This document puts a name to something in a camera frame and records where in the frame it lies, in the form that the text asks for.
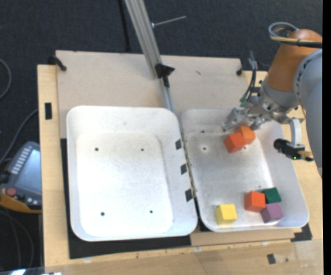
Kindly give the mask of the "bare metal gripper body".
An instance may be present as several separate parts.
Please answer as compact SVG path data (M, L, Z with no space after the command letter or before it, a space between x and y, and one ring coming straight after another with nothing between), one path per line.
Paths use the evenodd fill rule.
M264 123L267 121L276 121L278 123L287 123L288 114L292 108L286 108L269 96L251 96L248 100L241 102L243 114L252 122Z

